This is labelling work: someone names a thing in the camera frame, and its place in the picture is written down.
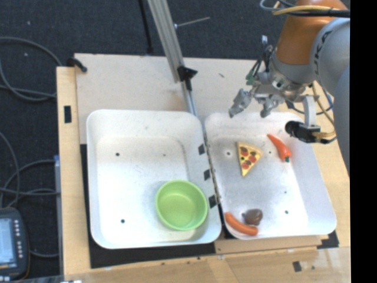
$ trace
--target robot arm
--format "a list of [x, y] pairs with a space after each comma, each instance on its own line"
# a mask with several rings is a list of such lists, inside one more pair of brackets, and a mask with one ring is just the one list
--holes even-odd
[[[274, 14], [289, 14], [276, 46], [267, 45], [266, 38], [262, 38], [262, 56], [246, 77], [251, 90], [238, 92], [229, 115], [243, 111], [252, 98], [263, 105], [262, 117], [279, 104], [302, 103], [305, 122], [287, 123], [287, 133], [308, 143], [329, 143], [336, 132], [349, 172], [350, 12], [340, 0], [297, 0], [294, 5], [286, 4], [288, 8], [273, 8]], [[262, 62], [266, 69], [259, 72]], [[321, 132], [316, 125], [315, 104], [319, 96], [303, 95], [314, 81], [334, 97], [333, 133]]]

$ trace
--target device screen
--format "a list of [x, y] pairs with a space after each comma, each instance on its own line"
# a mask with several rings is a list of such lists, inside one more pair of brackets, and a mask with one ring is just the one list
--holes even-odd
[[12, 219], [0, 218], [0, 265], [15, 262]]

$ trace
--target black clip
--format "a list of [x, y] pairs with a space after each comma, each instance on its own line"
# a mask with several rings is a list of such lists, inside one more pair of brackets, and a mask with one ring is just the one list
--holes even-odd
[[67, 66], [69, 67], [75, 67], [75, 65], [81, 69], [82, 72], [86, 73], [88, 71], [88, 68], [85, 67], [78, 59], [76, 58], [69, 58], [67, 59]]
[[191, 86], [191, 79], [197, 73], [198, 72], [196, 70], [189, 69], [189, 68], [187, 68], [185, 66], [179, 66], [178, 67], [179, 78], [181, 79], [181, 82], [184, 81], [186, 83], [186, 89], [189, 90], [189, 91], [193, 90], [193, 88]]

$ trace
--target green bowl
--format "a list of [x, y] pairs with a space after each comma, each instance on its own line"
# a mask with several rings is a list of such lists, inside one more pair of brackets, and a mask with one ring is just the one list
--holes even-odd
[[194, 183], [171, 180], [159, 188], [156, 210], [158, 217], [168, 228], [189, 231], [206, 220], [207, 198]]

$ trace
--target toy pizza slice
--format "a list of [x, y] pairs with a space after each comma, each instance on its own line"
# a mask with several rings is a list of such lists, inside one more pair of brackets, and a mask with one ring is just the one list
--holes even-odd
[[242, 141], [237, 142], [237, 150], [241, 174], [242, 176], [245, 176], [258, 162], [263, 154], [263, 151], [253, 144], [243, 143]]

